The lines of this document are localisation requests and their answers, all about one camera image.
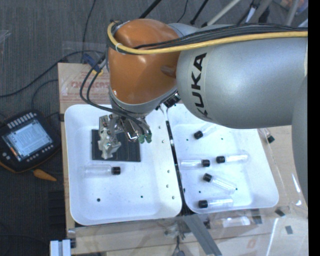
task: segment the black cable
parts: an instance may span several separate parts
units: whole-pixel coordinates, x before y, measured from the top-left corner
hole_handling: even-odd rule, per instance
[[[60,112],[57,111],[57,112],[54,112],[54,113],[51,113],[51,114],[48,114],[45,118],[48,119],[49,117],[52,117],[53,115],[59,115]]]
[[[89,19],[90,19],[92,10],[93,10],[94,7],[95,7],[95,4],[96,4],[96,0],[93,0],[91,9],[90,9],[90,11],[89,11],[88,17],[87,17],[86,22],[85,22],[85,27],[84,27],[83,37],[82,37],[82,55],[84,54],[84,51],[85,51],[85,41],[86,41],[86,33],[87,33],[87,28],[88,28]]]
[[[183,16],[185,16],[186,10],[187,10],[188,1],[189,1],[189,0],[186,0],[186,1],[185,1],[185,6],[184,6],[183,14],[182,14],[181,17],[176,21],[176,23],[178,23],[178,22],[183,18]]]
[[[120,110],[117,110],[117,109],[114,109],[114,108],[110,108],[110,107],[105,107],[105,106],[101,106],[101,105],[98,105],[96,103],[94,103],[93,101],[90,100],[90,90],[92,88],[92,85],[94,84],[96,78],[98,77],[99,73],[101,72],[102,68],[103,67],[100,67],[99,71],[95,74],[95,76],[93,77],[93,79],[91,80],[88,88],[87,88],[87,92],[86,92],[86,98],[84,98],[83,96],[83,89],[84,89],[84,86],[86,84],[86,81],[87,79],[89,78],[90,74],[92,73],[93,69],[98,65],[98,63],[100,61],[102,61],[103,59],[105,58],[105,55],[103,55],[96,63],[95,65],[93,65],[93,67],[89,70],[89,72],[87,73],[87,75],[85,76],[82,84],[81,84],[81,87],[80,87],[80,90],[79,90],[79,95],[80,95],[80,98],[87,104],[93,106],[93,107],[96,107],[98,109],[101,109],[101,110],[104,110],[104,111],[108,111],[108,112],[111,112],[111,113],[114,113],[118,116],[121,116],[121,117],[124,117],[124,118],[127,118],[127,119],[130,119],[132,120],[141,130],[141,133],[144,135],[145,134],[145,130],[142,128],[141,125],[143,125],[144,123],[140,120],[138,120],[137,118],[135,117],[132,117],[130,115],[128,115],[127,113],[123,112],[123,111],[120,111]]]
[[[4,117],[4,119],[7,119],[7,115],[0,112],[0,116]]]
[[[161,0],[155,0],[139,17],[139,19],[144,19],[159,3]]]
[[[85,50],[85,52],[96,52],[96,53],[102,53],[100,51],[96,51],[96,50]],[[22,87],[21,89],[19,90],[16,90],[14,92],[11,92],[11,93],[8,93],[8,94],[3,94],[3,95],[0,95],[0,98],[3,98],[3,97],[9,97],[9,96],[13,96],[13,95],[16,95],[18,93],[20,93],[21,91],[23,91],[24,89],[27,89],[28,87],[30,87],[33,83],[35,83],[37,80],[39,80],[40,78],[42,78],[47,72],[49,72],[50,70],[52,70],[59,62],[62,62],[65,58],[67,57],[70,57],[72,55],[75,55],[75,54],[79,54],[79,53],[82,53],[82,51],[75,51],[75,52],[72,52],[70,54],[67,54],[65,55],[64,57],[62,57],[61,59],[59,59],[58,61],[56,61],[53,65],[51,65],[45,72],[43,72],[42,74],[40,74],[38,77],[36,77],[35,79],[33,79],[29,84],[27,84],[26,86]]]
[[[30,235],[26,235],[26,234],[14,234],[14,233],[0,233],[0,237],[18,237],[18,238],[26,238],[26,239],[31,239],[37,242],[42,243],[45,246],[49,246],[49,244],[46,241],[43,241],[40,238],[34,237],[34,236],[30,236]]]
[[[176,246],[175,246],[175,248],[174,248],[174,251],[173,251],[173,253],[172,253],[172,256],[178,255],[179,252],[181,252],[181,255],[185,255],[184,252],[183,252],[182,250],[180,250],[179,245],[180,245],[180,237],[179,237],[179,235],[177,235],[177,236],[176,236]]]
[[[35,108],[34,99],[35,99],[35,96],[36,96],[37,92],[38,92],[42,87],[44,87],[45,85],[47,85],[47,84],[49,84],[49,83],[52,83],[52,82],[58,82],[58,81],[59,81],[58,79],[52,79],[52,80],[46,81],[45,83],[41,84],[41,85],[36,89],[36,91],[34,92],[34,94],[32,95],[32,98],[31,98],[31,109],[34,109],[34,108]]]
[[[4,230],[5,230],[6,233],[10,233],[9,228],[8,228],[5,224],[3,224],[2,222],[0,222],[0,225],[1,225],[2,227],[4,227]],[[4,254],[3,254],[2,256],[5,256],[5,255],[8,253],[8,251],[10,250],[10,247],[11,247],[11,244],[8,242],[8,247],[7,247],[7,249],[5,250],[5,252],[4,252]]]
[[[278,24],[262,24],[262,23],[245,23],[231,26],[224,26],[220,28],[214,28],[209,30],[203,30],[194,32],[177,39],[143,44],[134,47],[134,49],[140,49],[145,47],[153,47],[152,49],[161,49],[165,47],[181,46],[191,43],[204,42],[208,40],[214,40],[225,37],[234,37],[239,35],[269,33],[269,32],[286,32],[286,31],[307,31],[304,27],[291,27]]]
[[[202,12],[202,10],[205,8],[206,4],[208,3],[209,0],[204,0],[202,5],[200,6],[200,9],[196,12],[195,16],[193,17],[192,20],[190,20],[190,24],[194,25],[196,23],[196,19],[198,18],[198,16],[200,15],[200,13]]]

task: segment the orange handle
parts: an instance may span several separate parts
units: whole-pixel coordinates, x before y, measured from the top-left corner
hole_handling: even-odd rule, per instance
[[[35,169],[33,171],[33,175],[39,179],[42,179],[42,180],[48,180],[48,181],[52,181],[52,182],[57,181],[57,179],[55,177],[52,177],[50,174],[44,172],[41,169]]]

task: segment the gray carpet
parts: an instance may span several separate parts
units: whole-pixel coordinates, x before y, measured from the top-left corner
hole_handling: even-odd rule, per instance
[[[70,53],[66,46],[81,45],[85,25],[93,0],[0,0],[0,31],[10,33],[3,48],[0,66],[0,121],[32,107],[49,116],[51,126],[60,133],[58,82],[40,88],[49,80],[58,79],[56,62]],[[87,43],[106,43],[110,19],[128,21],[139,17],[153,0],[96,0],[85,35]],[[195,22],[195,27],[209,21],[229,0],[210,0]],[[190,20],[199,10],[202,0],[163,0],[147,16],[164,23],[174,23],[184,13],[181,23]],[[222,17],[217,24],[236,24],[249,8],[251,0],[243,0]],[[284,24],[288,12],[276,3],[270,5],[269,23]],[[298,26],[308,17],[308,11],[296,16]],[[77,54],[63,61],[79,63]],[[17,90],[29,85],[22,91]],[[0,256],[45,256],[50,240],[62,240],[66,231],[63,221],[51,219],[49,205],[53,192],[64,190],[62,154],[40,166],[53,173],[57,182],[35,178],[30,171],[13,174],[0,167]]]

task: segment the yellow cable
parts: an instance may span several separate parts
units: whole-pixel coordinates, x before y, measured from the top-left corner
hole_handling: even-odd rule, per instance
[[[192,50],[196,48],[216,46],[221,44],[228,44],[234,42],[243,42],[243,41],[252,41],[252,40],[261,40],[261,39],[272,39],[272,38],[304,38],[308,36],[308,31],[286,31],[286,32],[270,32],[270,33],[259,33],[259,34],[246,34],[239,36],[231,36],[220,39],[214,39],[204,42],[191,43],[181,46],[172,46],[161,49],[134,49],[122,45],[117,42],[114,36],[112,35],[111,28],[115,25],[115,22],[112,22],[107,28],[107,35],[110,41],[120,50],[131,54],[137,55],[149,55],[149,54],[164,54],[164,53],[173,53],[186,50]]]

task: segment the metal bracket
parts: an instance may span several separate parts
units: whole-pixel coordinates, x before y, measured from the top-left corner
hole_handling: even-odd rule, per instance
[[[71,241],[50,241],[50,256],[71,256]]]
[[[197,214],[183,216],[183,220],[198,240],[206,255],[222,256],[217,244]]]

